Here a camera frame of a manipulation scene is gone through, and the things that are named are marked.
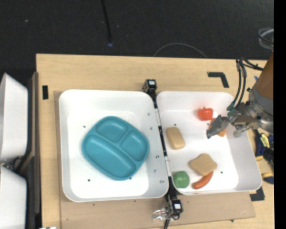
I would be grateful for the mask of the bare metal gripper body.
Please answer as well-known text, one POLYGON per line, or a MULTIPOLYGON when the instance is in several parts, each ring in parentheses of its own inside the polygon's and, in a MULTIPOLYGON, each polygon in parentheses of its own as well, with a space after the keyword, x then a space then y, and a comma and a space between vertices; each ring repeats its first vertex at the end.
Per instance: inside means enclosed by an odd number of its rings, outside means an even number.
POLYGON ((237 129, 258 129, 274 131, 273 116, 266 112, 257 102, 241 103, 230 116, 230 123, 237 129))

